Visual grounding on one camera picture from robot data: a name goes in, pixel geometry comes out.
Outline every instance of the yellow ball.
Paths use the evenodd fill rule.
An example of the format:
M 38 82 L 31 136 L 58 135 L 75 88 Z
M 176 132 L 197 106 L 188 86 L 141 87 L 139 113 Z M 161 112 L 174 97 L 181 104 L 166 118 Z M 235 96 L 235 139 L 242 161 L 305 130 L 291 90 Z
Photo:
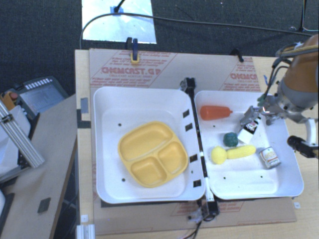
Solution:
M 220 165 L 225 162 L 227 159 L 227 152 L 224 148 L 216 146 L 211 151 L 211 160 L 217 165 Z

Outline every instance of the soda can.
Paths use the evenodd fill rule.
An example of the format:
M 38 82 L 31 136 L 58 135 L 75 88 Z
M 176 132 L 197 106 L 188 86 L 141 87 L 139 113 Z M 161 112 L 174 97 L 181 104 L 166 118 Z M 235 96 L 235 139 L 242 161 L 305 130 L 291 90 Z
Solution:
M 260 157 L 265 162 L 268 169 L 280 165 L 280 160 L 272 147 L 268 147 L 259 152 Z

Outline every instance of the green ball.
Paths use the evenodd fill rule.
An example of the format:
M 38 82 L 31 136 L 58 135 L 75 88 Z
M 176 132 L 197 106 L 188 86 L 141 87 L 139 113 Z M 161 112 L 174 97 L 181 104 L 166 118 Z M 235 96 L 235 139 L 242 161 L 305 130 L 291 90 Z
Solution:
M 237 134 L 233 132 L 225 134 L 223 142 L 227 147 L 237 146 L 238 144 Z

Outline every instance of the orange object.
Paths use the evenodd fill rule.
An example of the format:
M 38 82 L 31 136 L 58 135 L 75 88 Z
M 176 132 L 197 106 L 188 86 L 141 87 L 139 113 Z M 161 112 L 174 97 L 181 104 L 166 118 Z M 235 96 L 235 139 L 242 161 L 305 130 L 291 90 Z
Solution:
M 224 106 L 202 106 L 200 116 L 203 120 L 217 120 L 229 117 L 232 112 L 228 107 Z

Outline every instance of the yellow plate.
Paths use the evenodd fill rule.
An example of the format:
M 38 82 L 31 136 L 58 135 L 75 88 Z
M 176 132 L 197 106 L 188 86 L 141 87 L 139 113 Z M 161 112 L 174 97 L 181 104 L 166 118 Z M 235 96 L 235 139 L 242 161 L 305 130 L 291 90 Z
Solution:
M 159 121 L 125 134 L 118 152 L 133 178 L 148 188 L 166 183 L 188 166 L 188 155 L 177 135 Z

